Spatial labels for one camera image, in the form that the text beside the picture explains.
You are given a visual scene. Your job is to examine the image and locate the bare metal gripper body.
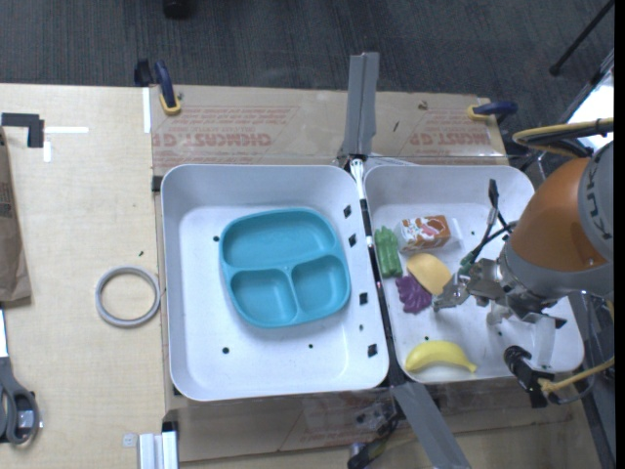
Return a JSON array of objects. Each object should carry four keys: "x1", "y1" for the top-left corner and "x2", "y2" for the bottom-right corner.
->
[{"x1": 463, "y1": 256, "x2": 507, "y2": 308}]

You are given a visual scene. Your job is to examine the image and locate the yellow toy cheese slice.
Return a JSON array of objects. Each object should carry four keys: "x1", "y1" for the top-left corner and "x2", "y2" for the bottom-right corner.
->
[{"x1": 405, "y1": 252, "x2": 453, "y2": 296}]

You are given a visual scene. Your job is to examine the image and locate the purple toy grapes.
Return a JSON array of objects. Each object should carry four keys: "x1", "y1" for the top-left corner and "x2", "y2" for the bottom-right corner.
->
[{"x1": 394, "y1": 275, "x2": 434, "y2": 317}]

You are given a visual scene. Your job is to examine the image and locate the yellow banana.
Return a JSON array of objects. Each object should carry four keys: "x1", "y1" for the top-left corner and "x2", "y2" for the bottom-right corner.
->
[{"x1": 404, "y1": 340, "x2": 479, "y2": 375}]

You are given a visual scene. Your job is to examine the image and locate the orange and white carton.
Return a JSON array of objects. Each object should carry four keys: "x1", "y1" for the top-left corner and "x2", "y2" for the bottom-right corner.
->
[{"x1": 394, "y1": 214, "x2": 465, "y2": 256}]

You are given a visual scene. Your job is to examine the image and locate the green toy asparagus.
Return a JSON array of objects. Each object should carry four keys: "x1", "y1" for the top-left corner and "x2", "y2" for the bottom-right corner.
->
[{"x1": 373, "y1": 226, "x2": 404, "y2": 279}]

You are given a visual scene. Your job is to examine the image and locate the white plastic tray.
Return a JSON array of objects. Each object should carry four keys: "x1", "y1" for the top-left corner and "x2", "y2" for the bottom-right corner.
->
[
  {"x1": 363, "y1": 163, "x2": 586, "y2": 386},
  {"x1": 159, "y1": 163, "x2": 391, "y2": 404}
]

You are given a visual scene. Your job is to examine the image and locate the blue divided plate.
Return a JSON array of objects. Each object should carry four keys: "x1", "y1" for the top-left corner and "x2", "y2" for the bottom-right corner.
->
[{"x1": 218, "y1": 206, "x2": 353, "y2": 329}]

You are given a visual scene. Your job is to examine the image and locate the brown cardboard board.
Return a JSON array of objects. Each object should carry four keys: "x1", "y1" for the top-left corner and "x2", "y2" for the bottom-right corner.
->
[{"x1": 148, "y1": 84, "x2": 573, "y2": 463}]

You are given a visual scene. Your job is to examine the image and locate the white tape roll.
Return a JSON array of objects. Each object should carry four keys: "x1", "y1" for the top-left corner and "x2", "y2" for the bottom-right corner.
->
[{"x1": 94, "y1": 265, "x2": 162, "y2": 329}]

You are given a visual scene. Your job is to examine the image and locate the brown paper bag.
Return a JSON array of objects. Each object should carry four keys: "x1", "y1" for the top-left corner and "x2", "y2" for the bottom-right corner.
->
[{"x1": 0, "y1": 127, "x2": 33, "y2": 308}]

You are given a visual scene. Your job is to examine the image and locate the grey scissors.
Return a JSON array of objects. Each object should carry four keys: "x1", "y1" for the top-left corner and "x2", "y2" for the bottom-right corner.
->
[{"x1": 0, "y1": 354, "x2": 44, "y2": 448}]

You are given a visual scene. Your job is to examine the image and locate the black cylinder on white bracket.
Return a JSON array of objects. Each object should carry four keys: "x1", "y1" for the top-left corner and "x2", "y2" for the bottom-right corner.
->
[{"x1": 486, "y1": 304, "x2": 568, "y2": 396}]

